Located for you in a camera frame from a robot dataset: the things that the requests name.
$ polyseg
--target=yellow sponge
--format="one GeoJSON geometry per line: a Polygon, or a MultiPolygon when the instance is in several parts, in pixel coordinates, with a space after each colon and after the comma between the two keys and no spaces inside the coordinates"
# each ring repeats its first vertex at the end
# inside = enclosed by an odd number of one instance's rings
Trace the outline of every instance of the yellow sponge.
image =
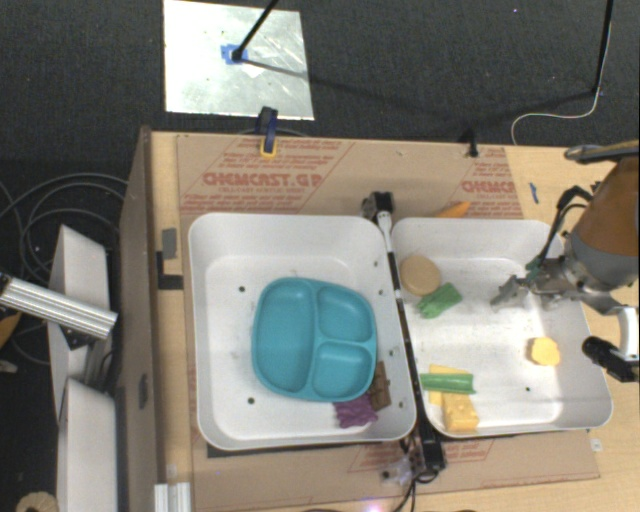
{"type": "Polygon", "coordinates": [[[530,347],[531,360],[542,366],[557,366],[560,364],[558,344],[551,338],[535,338],[530,347]]]}
{"type": "Polygon", "coordinates": [[[447,432],[473,432],[480,420],[469,395],[442,393],[444,425],[447,432]]]}
{"type": "MultiPolygon", "coordinates": [[[[440,366],[439,364],[431,364],[429,365],[429,373],[455,374],[469,372],[458,370],[457,368],[449,368],[448,366],[440,366]]],[[[442,407],[442,391],[429,391],[429,403],[442,407]]]]}

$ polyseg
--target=cardboard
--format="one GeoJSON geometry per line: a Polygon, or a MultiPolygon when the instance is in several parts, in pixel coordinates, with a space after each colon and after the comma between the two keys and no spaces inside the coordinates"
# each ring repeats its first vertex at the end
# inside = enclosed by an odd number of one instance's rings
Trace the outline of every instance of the cardboard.
{"type": "MultiPolygon", "coordinates": [[[[130,510],[145,510],[143,501],[151,495],[149,484],[156,476],[161,482],[191,480],[194,510],[207,512],[308,508],[403,495],[404,487],[382,476],[402,458],[399,443],[209,456],[195,418],[184,237],[195,216],[206,211],[356,215],[362,199],[374,190],[393,191],[396,221],[434,215],[460,201],[471,202],[467,216],[519,218],[522,209],[505,150],[481,147],[480,157],[472,159],[462,144],[282,138],[278,156],[265,160],[258,156],[256,137],[157,132],[147,134],[141,147],[130,186],[135,197],[128,197],[132,205],[123,212],[122,227],[129,240],[123,270],[131,265],[126,277],[142,279],[143,285],[129,284],[123,290],[131,308],[123,304],[123,311],[129,318],[136,316],[135,325],[125,329],[125,343],[146,348],[136,354],[141,349],[130,346],[129,357],[142,358],[142,363],[125,360],[129,369],[123,385],[130,395],[143,371],[159,382],[151,387],[155,422],[148,409],[149,417],[143,418],[134,405],[127,405],[130,510]],[[148,154],[141,164],[145,149],[148,154]],[[147,174],[141,177],[145,167],[147,174]],[[146,189],[141,183],[145,180],[150,183],[146,189]],[[128,223],[142,217],[145,190],[151,218],[134,231],[128,223]],[[185,288],[159,289],[157,262],[150,255],[162,252],[163,231],[174,229],[176,257],[161,262],[162,273],[182,278],[185,288]],[[134,341],[134,332],[141,341],[134,341]],[[140,460],[143,454],[146,460],[140,460]]],[[[583,431],[447,443],[446,453],[447,470],[419,492],[598,477],[583,431]]]]}

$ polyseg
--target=white cable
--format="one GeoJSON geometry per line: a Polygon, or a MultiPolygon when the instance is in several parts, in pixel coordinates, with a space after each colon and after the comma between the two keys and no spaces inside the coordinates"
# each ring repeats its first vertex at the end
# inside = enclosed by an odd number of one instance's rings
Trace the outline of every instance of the white cable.
{"type": "Polygon", "coordinates": [[[602,66],[600,67],[600,82],[597,84],[595,96],[593,98],[593,105],[591,106],[591,109],[584,114],[578,114],[578,115],[549,114],[547,112],[531,112],[529,114],[523,114],[517,117],[516,120],[511,124],[511,142],[513,142],[514,146],[518,145],[518,143],[516,142],[516,135],[515,135],[516,124],[522,121],[525,117],[535,116],[535,117],[552,117],[555,119],[582,119],[585,117],[589,117],[591,114],[595,112],[596,107],[598,106],[598,98],[600,97],[600,90],[602,89],[602,86],[601,86],[602,72],[604,71],[604,65],[605,65],[605,62],[607,61],[607,55],[609,54],[609,41],[611,40],[612,28],[613,26],[610,25],[609,33],[607,34],[607,44],[604,47],[604,56],[602,57],[602,66]]]}

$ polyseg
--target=black metal bar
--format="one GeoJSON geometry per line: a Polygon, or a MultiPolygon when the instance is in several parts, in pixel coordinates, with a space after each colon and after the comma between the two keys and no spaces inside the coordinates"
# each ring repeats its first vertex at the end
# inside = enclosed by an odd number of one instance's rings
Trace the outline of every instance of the black metal bar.
{"type": "Polygon", "coordinates": [[[235,50],[231,52],[231,60],[233,62],[240,62],[242,60],[242,52],[244,52],[247,49],[247,46],[253,39],[253,36],[256,35],[256,32],[258,32],[258,30],[260,30],[260,27],[265,22],[269,14],[271,14],[271,11],[275,8],[276,4],[279,1],[280,0],[271,0],[271,2],[269,2],[269,5],[267,5],[264,12],[258,18],[258,21],[256,21],[255,25],[253,25],[253,28],[249,31],[249,33],[247,34],[247,37],[244,38],[244,41],[242,41],[240,46],[238,46],[235,50]]]}
{"type": "Polygon", "coordinates": [[[596,81],[593,85],[593,92],[596,93],[600,88],[602,81],[602,66],[604,57],[607,53],[607,45],[609,44],[609,33],[611,32],[611,16],[613,13],[613,0],[607,0],[607,7],[604,12],[604,24],[602,26],[602,37],[600,38],[600,56],[598,57],[598,71],[596,72],[596,81]]]}

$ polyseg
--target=metal plate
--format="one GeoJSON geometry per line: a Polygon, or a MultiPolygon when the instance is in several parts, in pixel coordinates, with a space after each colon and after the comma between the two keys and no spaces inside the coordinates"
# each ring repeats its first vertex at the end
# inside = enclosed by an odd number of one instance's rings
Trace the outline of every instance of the metal plate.
{"type": "Polygon", "coordinates": [[[300,14],[271,12],[245,62],[225,60],[262,9],[165,0],[165,107],[169,112],[313,120],[300,14]]]}

